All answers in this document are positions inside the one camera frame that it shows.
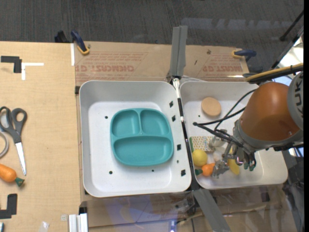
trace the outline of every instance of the tan disc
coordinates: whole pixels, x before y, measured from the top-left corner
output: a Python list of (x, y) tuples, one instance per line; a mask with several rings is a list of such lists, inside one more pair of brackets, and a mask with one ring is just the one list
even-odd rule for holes
[(221, 113), (221, 105), (217, 99), (206, 97), (202, 101), (202, 110), (209, 116), (218, 116)]

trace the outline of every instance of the teal plate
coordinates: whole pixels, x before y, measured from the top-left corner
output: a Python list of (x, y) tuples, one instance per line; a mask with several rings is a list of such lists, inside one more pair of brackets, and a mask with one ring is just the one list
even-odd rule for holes
[(152, 166), (168, 161), (174, 152), (165, 115), (148, 108), (125, 109), (111, 120), (112, 151), (129, 166)]

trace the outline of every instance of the carrot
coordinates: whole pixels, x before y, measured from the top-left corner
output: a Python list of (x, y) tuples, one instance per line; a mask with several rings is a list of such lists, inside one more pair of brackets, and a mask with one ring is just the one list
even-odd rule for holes
[(24, 183), (24, 179), (18, 178), (16, 171), (8, 166), (0, 164), (0, 178), (6, 182), (15, 181), (20, 187)]

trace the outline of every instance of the yellow ball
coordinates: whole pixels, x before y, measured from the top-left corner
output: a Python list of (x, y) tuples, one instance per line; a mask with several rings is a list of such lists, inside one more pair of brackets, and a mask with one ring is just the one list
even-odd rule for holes
[(202, 149), (196, 149), (192, 152), (192, 160), (195, 166), (203, 166), (207, 163), (207, 153)]

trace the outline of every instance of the yellow cable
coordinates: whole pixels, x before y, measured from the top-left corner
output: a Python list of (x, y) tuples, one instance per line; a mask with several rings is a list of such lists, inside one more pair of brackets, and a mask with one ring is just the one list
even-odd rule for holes
[(296, 64), (296, 65), (287, 66), (287, 67), (283, 67), (283, 68), (279, 68), (279, 69), (270, 70), (270, 71), (267, 71), (267, 72), (262, 72), (262, 73), (255, 74), (255, 75), (252, 75), (252, 76), (248, 76), (245, 80), (247, 82), (249, 82), (249, 81), (251, 81), (255, 78), (258, 78), (258, 77), (267, 76), (269, 74), (278, 73), (278, 72), (282, 72), (282, 71), (286, 71), (286, 70), (292, 70), (292, 69), (295, 69), (295, 68), (300, 67), (300, 66), (304, 66), (304, 63), (299, 63), (299, 64)]

